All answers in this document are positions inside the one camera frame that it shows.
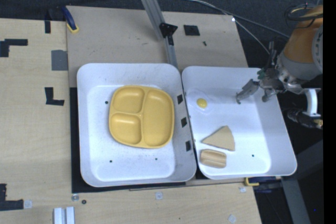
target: black square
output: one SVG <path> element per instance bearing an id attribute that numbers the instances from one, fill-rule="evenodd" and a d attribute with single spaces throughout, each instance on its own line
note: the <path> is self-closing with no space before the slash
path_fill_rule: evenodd
<path id="1" fill-rule="evenodd" d="M 196 25 L 184 25 L 184 32 L 186 36 L 200 36 L 200 31 Z"/>

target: yellow bowl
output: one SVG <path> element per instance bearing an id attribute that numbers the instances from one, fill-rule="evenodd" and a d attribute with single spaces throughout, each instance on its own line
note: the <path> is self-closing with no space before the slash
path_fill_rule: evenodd
<path id="1" fill-rule="evenodd" d="M 166 92 L 145 86 L 123 86 L 112 96 L 109 128 L 119 143 L 159 148 L 174 132 L 174 103 Z"/>

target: black clamp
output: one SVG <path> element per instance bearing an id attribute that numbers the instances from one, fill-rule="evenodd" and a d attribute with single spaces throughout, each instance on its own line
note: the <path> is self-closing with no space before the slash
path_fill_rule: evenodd
<path id="1" fill-rule="evenodd" d="M 168 37 L 168 44 L 173 46 L 174 45 L 173 34 L 177 30 L 177 26 L 166 24 L 166 23 L 161 23 L 159 25 L 159 28 L 161 30 L 162 36 L 164 38 Z"/>

